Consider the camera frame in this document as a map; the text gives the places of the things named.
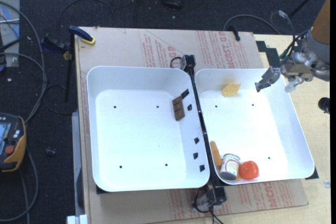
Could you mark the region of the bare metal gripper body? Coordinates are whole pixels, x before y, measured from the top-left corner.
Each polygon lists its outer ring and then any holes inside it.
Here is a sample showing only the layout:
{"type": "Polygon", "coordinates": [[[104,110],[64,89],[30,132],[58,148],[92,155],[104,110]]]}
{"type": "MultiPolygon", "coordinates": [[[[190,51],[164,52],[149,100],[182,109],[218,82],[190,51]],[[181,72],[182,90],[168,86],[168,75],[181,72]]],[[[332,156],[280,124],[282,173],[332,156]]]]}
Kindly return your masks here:
{"type": "Polygon", "coordinates": [[[287,52],[280,70],[289,80],[299,77],[304,81],[330,81],[330,46],[291,46],[287,52]]]}

